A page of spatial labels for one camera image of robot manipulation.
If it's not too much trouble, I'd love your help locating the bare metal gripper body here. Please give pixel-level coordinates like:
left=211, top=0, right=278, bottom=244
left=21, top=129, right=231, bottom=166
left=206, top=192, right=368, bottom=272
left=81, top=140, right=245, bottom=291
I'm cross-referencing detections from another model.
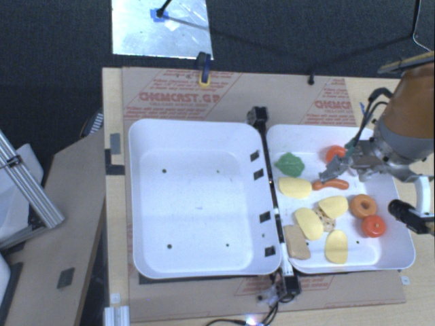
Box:
left=349, top=140, right=426, bottom=183

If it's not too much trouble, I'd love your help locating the red tomato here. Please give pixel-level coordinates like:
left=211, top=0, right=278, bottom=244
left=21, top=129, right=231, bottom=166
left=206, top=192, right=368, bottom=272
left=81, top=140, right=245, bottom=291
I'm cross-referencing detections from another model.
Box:
left=360, top=214, right=387, bottom=238

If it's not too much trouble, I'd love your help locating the black block with thin wires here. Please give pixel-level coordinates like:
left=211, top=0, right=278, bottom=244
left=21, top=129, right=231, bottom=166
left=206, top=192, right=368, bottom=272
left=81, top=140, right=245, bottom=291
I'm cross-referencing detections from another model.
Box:
left=271, top=272, right=302, bottom=302
left=247, top=106, right=270, bottom=126

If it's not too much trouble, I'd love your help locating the black cylinder on white bracket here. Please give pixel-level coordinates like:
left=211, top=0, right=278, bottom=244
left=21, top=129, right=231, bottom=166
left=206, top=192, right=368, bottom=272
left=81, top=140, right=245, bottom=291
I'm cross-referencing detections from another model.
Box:
left=388, top=175, right=435, bottom=236

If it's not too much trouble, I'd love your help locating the orange doughnut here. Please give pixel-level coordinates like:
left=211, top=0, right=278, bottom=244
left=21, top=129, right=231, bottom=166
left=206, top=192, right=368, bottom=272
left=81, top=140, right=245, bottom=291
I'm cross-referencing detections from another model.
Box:
left=349, top=194, right=379, bottom=220

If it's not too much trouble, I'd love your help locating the white plastic tray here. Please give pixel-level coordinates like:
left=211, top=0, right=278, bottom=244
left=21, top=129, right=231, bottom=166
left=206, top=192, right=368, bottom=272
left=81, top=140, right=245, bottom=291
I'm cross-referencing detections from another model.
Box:
left=266, top=124, right=417, bottom=275
left=128, top=118, right=283, bottom=280

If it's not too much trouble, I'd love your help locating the yellow potato chip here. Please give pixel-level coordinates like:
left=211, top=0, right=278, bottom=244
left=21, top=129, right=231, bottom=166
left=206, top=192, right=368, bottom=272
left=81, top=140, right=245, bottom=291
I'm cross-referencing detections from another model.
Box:
left=324, top=229, right=349, bottom=265
left=294, top=207, right=325, bottom=242
left=278, top=176, right=313, bottom=200
left=317, top=196, right=349, bottom=219

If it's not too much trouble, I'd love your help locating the orange sausage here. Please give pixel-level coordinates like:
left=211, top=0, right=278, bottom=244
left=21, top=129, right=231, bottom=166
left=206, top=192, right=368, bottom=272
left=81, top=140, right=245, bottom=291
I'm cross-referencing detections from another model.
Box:
left=311, top=178, right=350, bottom=192

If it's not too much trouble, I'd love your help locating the thin black and white rod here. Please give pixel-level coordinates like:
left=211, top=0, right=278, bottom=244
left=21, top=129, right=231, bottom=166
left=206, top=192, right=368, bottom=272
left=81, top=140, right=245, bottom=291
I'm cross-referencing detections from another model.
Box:
left=257, top=120, right=294, bottom=283

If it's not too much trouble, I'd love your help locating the beige dotted biscuit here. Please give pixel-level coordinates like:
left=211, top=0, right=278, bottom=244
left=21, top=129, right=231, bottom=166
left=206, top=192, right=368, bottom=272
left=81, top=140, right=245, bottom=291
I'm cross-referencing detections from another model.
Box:
left=312, top=206, right=337, bottom=233

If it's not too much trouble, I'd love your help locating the red curved pepper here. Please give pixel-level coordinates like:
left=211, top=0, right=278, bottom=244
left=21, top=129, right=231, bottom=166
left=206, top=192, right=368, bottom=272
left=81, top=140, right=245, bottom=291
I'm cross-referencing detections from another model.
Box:
left=325, top=145, right=348, bottom=164

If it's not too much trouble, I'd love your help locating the green lettuce leaf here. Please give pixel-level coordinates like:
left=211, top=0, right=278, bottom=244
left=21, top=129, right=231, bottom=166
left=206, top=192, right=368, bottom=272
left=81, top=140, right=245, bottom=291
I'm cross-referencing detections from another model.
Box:
left=274, top=151, right=306, bottom=177

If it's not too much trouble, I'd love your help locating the brown bread slice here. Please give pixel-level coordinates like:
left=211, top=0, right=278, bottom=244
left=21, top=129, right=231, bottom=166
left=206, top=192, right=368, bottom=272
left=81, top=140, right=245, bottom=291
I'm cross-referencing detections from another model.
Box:
left=283, top=224, right=312, bottom=261

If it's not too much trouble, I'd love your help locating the brown cardboard board red print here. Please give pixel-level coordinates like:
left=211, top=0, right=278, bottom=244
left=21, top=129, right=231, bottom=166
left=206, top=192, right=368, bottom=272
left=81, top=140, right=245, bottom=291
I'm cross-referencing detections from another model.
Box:
left=120, top=67, right=407, bottom=323

